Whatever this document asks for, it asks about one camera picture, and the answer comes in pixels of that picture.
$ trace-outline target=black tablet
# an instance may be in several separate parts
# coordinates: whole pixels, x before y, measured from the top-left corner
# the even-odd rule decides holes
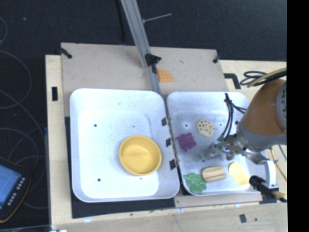
[[[31,182],[31,171],[0,157],[0,223],[22,203]]]

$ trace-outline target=black floor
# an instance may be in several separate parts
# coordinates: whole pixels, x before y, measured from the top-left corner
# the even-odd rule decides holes
[[[138,4],[143,19],[172,14],[146,22],[151,46],[216,49],[220,59],[286,61],[287,0]],[[34,171],[26,202],[0,230],[49,223],[44,56],[56,54],[61,42],[133,45],[123,12],[124,28],[118,15],[116,0],[0,0],[0,156]]]

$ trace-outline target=white tray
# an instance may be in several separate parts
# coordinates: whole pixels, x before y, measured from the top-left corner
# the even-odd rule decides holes
[[[72,186],[84,202],[167,199],[180,183],[170,142],[165,104],[152,91],[89,89],[70,97]],[[160,147],[162,163],[146,176],[126,172],[119,146],[132,135],[152,138]]]
[[[249,105],[248,99],[237,92],[227,92],[232,102],[239,107],[247,108]],[[170,124],[173,137],[175,138],[175,147],[183,185],[188,192],[196,196],[206,196],[214,194],[226,194],[233,192],[257,192],[250,184],[239,186],[228,173],[228,166],[232,162],[238,162],[243,167],[244,171],[250,177],[257,175],[266,178],[264,165],[256,165],[242,155],[237,155],[234,159],[228,161],[225,153],[202,161],[201,153],[211,143],[217,143],[217,138],[223,132],[227,120],[228,109],[224,102],[224,92],[174,92],[167,98],[167,107],[169,111]],[[236,121],[240,121],[243,114],[234,109],[233,126],[230,134],[236,132]],[[197,130],[197,122],[201,119],[209,121],[215,127],[214,134],[210,137],[201,135]],[[183,151],[177,141],[177,137],[182,134],[188,134],[194,138],[196,146],[187,151]],[[206,190],[201,193],[193,193],[190,191],[183,177],[186,174],[196,173],[201,174],[206,167],[220,165],[223,166],[227,175],[226,179],[206,184]]]

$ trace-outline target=black wire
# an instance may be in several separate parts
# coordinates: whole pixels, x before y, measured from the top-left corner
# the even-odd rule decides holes
[[[18,102],[17,100],[15,100],[12,96],[8,95],[7,93],[5,93],[4,91],[2,91],[0,89],[0,93],[2,93],[3,95],[5,95],[6,97],[10,98],[12,101],[14,101],[17,105],[19,105],[29,116],[30,118],[33,120],[33,122],[36,124],[37,128],[39,129],[39,132],[42,136],[42,138],[44,139],[44,134],[43,131],[41,130],[41,127],[39,125],[39,123],[36,121],[36,119],[33,117],[33,115],[22,105],[20,104],[20,102]]]
[[[26,137],[27,139],[29,139],[33,145],[34,145],[34,148],[35,148],[35,151],[36,151],[36,155],[37,155],[37,158],[36,158],[36,161],[35,161],[35,164],[34,164],[34,167],[33,167],[33,170],[36,168],[37,164],[38,164],[38,161],[39,161],[39,149],[38,149],[38,146],[37,144],[34,142],[34,140],[29,137],[27,134],[25,134],[24,132],[20,131],[20,130],[15,130],[15,129],[11,129],[11,128],[0,128],[0,131],[13,131],[13,132],[16,132],[16,133],[19,133],[19,134],[22,134],[24,137]],[[11,160],[11,157],[12,157],[12,154],[14,153],[14,151],[11,151],[9,157],[8,157],[8,160]]]
[[[8,26],[5,22],[5,20],[3,20],[3,18],[0,16],[0,21],[4,24],[4,36],[3,38],[0,40],[0,46],[3,45],[3,43],[5,42],[6,40],[6,37],[8,36]]]
[[[265,72],[260,72],[260,71],[248,71],[248,72],[245,72],[243,75],[246,78],[241,80],[241,82],[239,83],[242,86],[251,84],[256,79],[262,77],[263,75],[266,75],[266,73]],[[270,77],[267,77],[265,80],[260,81],[260,82],[256,83],[255,85],[253,85],[253,87],[256,87],[256,86],[268,83],[270,81],[274,81],[274,80],[279,79],[279,78],[284,77],[284,76],[286,76],[286,71],[274,74],[274,75],[272,75]]]
[[[28,133],[27,133],[27,135],[29,136],[31,133],[33,133],[34,131],[36,131],[38,128],[36,127],[36,128],[34,128],[34,129],[32,129],[31,131],[29,131]],[[16,144],[15,144],[15,146],[13,147],[13,149],[11,150],[11,153],[10,153],[10,156],[13,154],[13,152],[16,150],[16,148],[19,146],[19,144],[23,141],[23,140],[25,140],[26,139],[26,137],[24,136],[24,137],[22,137]]]
[[[284,199],[284,198],[279,198],[279,200],[283,203],[288,203],[287,199]]]
[[[286,157],[286,154],[284,153],[284,151],[283,151],[283,149],[282,149],[282,147],[281,147],[281,145],[278,145],[278,146],[279,146],[279,149],[280,149],[280,151],[281,151],[283,157],[284,157],[286,160],[288,160],[287,157]]]
[[[244,114],[245,111],[247,110],[247,108],[236,106],[234,103],[232,103],[232,105],[237,111],[241,112],[242,114]]]
[[[31,73],[30,73],[28,67],[26,66],[26,64],[24,64],[24,62],[21,61],[18,57],[14,56],[13,54],[8,53],[6,51],[2,51],[2,50],[0,50],[0,53],[6,54],[6,55],[14,58],[15,60],[17,60],[24,67],[24,69],[26,70],[26,72],[28,74],[28,77],[29,77],[29,87],[28,87],[28,90],[27,90],[26,94],[24,95],[24,97],[21,100],[19,100],[19,101],[15,101],[15,104],[13,104],[13,105],[0,106],[0,109],[8,109],[8,108],[13,108],[13,107],[18,106],[18,103],[22,103],[25,99],[27,99],[27,97],[29,96],[29,94],[31,92],[31,89],[32,89],[32,77],[31,77]],[[4,91],[1,91],[1,93],[4,94],[5,96],[7,96],[8,98],[11,97],[10,95],[5,93]]]
[[[228,108],[228,119],[227,119],[227,123],[226,123],[226,126],[225,126],[225,129],[224,131],[222,132],[221,136],[224,137],[225,133],[226,133],[226,130],[227,128],[229,128],[229,125],[231,123],[231,113],[230,113],[230,108],[229,108],[229,105],[228,105],[228,100],[229,100],[229,97],[228,97],[228,94],[225,93],[225,103],[227,105],[227,108]]]
[[[25,157],[25,158],[22,158],[21,160],[19,160],[18,162],[16,162],[16,164],[20,164],[21,162],[25,161],[25,160],[28,160],[28,159],[31,159],[31,158],[34,158],[34,157],[37,157],[37,156],[28,156],[28,157]],[[37,180],[37,182],[35,184],[33,184],[33,186],[31,188],[29,188],[27,194],[31,193],[38,185],[39,183],[42,181],[45,173],[46,173],[46,165],[44,165],[44,169],[43,171],[41,172],[41,175],[39,177],[39,179]],[[26,201],[23,201],[23,205],[31,208],[31,209],[36,209],[36,210],[45,210],[45,209],[48,209],[48,206],[36,206],[36,205],[32,205],[32,204],[29,204],[28,202]]]
[[[255,87],[255,86],[259,86],[259,85],[268,83],[268,82],[270,82],[270,81],[277,80],[277,79],[279,79],[279,78],[281,78],[281,77],[284,77],[284,76],[286,76],[286,71],[280,72],[280,73],[277,73],[277,74],[274,74],[274,75],[272,75],[272,76],[266,78],[265,80],[263,80],[263,81],[261,81],[261,82],[258,82],[257,84],[254,84],[253,86],[254,86],[254,87]]]
[[[228,113],[229,113],[229,117],[230,117],[230,121],[229,121],[229,127],[228,127],[228,131],[227,131],[227,134],[225,136],[225,138],[223,139],[223,141],[226,141],[230,132],[231,132],[231,129],[232,129],[232,125],[233,125],[233,113],[234,113],[234,109],[233,109],[233,105],[232,105],[232,101],[230,100],[228,94],[226,93],[225,94],[225,97],[226,97],[226,105],[228,107]]]

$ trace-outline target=yellow bowl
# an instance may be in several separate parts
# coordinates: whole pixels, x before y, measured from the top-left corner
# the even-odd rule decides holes
[[[123,167],[134,175],[148,175],[156,171],[162,161],[159,146],[149,137],[134,135],[120,145],[119,158]]]

